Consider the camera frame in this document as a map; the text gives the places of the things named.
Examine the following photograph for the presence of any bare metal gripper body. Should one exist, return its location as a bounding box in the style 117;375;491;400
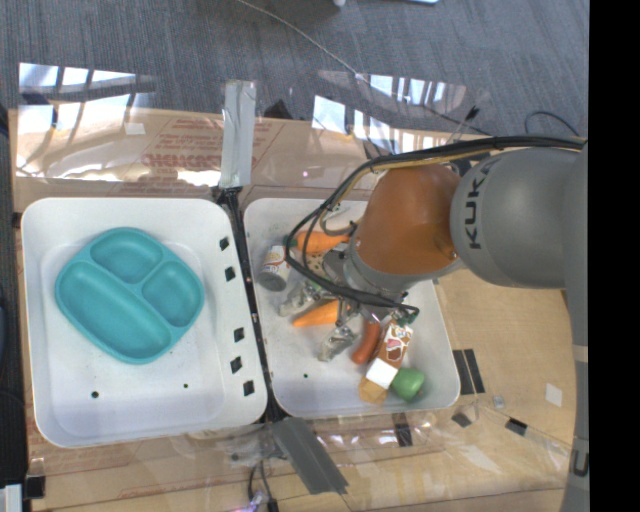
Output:
319;248;404;327

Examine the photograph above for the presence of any beige spotted toy food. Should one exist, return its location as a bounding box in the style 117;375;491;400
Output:
299;252;327;276

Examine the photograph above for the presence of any red sausage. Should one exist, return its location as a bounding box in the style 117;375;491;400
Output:
350;319;383;366

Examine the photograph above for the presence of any orange carrot with green top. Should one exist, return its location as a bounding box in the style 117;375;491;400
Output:
284;229;352;256

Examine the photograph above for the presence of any white can with red print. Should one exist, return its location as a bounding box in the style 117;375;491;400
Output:
256;244;293;293

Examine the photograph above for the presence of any white plastic tray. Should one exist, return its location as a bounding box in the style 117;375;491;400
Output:
242;197;462;421
20;196;269;449

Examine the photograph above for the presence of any brown and white carton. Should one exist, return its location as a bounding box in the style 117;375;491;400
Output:
365;321;416;390

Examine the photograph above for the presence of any tan toy bread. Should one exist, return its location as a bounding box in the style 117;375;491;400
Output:
358;374;390;406

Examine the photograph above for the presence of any green rounded toy food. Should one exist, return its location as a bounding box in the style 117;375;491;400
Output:
390;367;427;403

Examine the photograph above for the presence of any brown cardboard board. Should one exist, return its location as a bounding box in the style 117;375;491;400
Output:
7;107;577;512

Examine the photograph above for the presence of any teal divided plate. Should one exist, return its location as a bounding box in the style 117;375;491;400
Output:
54;226;207;366

